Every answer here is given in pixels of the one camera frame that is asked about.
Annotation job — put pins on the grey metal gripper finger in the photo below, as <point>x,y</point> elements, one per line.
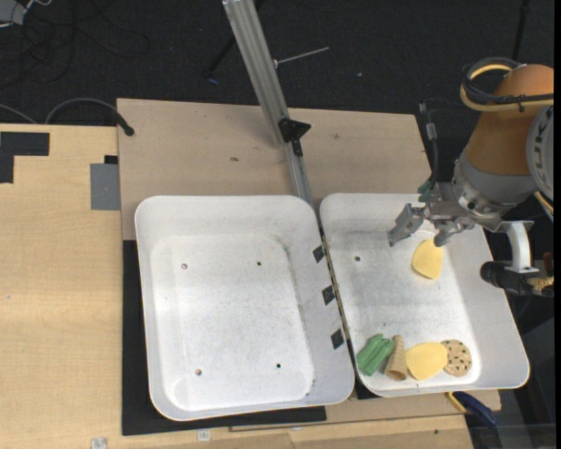
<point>446,234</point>
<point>404,225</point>

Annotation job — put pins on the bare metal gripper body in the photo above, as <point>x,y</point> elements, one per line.
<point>453,211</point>

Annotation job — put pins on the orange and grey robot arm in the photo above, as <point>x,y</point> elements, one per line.
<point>505,134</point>

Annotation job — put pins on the yellow toy crisp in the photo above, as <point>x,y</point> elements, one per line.
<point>425,360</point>
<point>427,260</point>

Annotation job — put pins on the white plastic tray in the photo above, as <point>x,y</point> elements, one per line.
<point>392,297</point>
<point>234,316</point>

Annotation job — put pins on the tan waffle cone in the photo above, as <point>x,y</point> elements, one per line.
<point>540,283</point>
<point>396,363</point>

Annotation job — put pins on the brown chocolate chip biscuit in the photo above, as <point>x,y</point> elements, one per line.
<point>458,358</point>

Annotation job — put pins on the green toy vegetable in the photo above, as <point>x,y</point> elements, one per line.
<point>373,356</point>

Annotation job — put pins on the pale brown flat board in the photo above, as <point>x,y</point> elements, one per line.
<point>215,157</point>

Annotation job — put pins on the black cylinder on white bracket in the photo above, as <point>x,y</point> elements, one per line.
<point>519,250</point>

